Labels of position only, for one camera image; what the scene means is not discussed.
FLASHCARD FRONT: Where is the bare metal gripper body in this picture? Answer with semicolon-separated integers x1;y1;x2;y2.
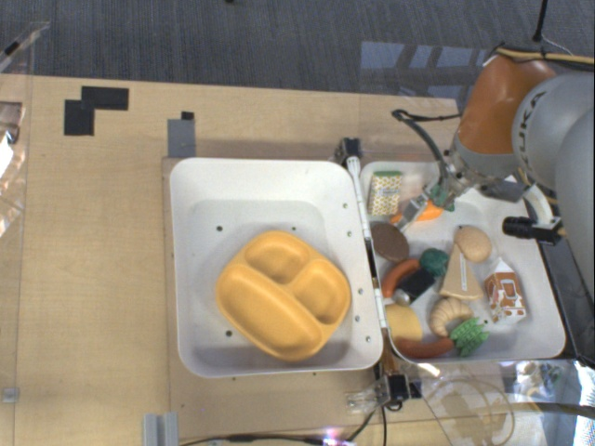
425;157;471;209

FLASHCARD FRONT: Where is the orange carrot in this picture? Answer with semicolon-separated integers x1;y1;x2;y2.
390;200;443;226

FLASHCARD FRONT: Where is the yellow patterned carton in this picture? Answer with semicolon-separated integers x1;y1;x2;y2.
366;169;403;217

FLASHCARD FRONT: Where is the brown biscuit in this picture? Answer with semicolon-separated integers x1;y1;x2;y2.
369;220;411;264

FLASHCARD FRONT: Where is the green broccoli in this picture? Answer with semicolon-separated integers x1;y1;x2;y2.
418;247;450;278

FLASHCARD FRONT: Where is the red sausage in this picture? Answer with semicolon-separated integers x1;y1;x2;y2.
394;336;455;360
380;257;422;299

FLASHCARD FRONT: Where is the black bottle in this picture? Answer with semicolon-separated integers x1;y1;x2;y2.
393;267;437;307

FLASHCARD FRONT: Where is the tan pizza slice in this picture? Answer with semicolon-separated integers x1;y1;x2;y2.
438;243;485;303

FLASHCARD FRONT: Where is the beige croissant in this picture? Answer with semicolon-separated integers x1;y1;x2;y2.
428;296;475;339

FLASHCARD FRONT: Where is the yellow cheese block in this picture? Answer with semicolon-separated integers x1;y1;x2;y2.
384;303;425;343

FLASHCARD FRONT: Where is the brown and white milk carton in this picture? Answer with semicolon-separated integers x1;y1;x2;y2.
483;257;528;325

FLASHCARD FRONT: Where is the yellow divided plate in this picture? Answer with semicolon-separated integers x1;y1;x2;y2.
214;230;352;362

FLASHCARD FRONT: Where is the white plastic tray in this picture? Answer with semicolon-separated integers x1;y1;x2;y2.
359;159;568;364
168;157;385;380

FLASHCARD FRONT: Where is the black cylinder on white bracket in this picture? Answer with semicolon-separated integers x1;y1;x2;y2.
501;182;562;246

